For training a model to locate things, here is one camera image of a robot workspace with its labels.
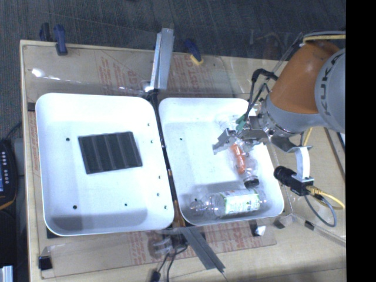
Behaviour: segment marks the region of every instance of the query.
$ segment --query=white object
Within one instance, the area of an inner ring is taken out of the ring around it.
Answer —
[[[263,184],[268,208],[257,213],[228,219],[194,217],[190,204],[206,193],[244,189],[231,166],[229,150],[213,153],[223,132],[223,118],[240,117],[248,103],[238,98],[167,98],[159,105],[164,141],[172,170],[180,211],[191,224],[200,226],[229,221],[278,216],[284,201],[274,167],[265,145],[257,145],[251,156],[258,162],[258,178]]]
[[[160,230],[174,210],[155,112],[137,97],[48,93],[36,103],[43,215],[60,236]],[[86,174],[79,136],[133,132],[142,167]]]

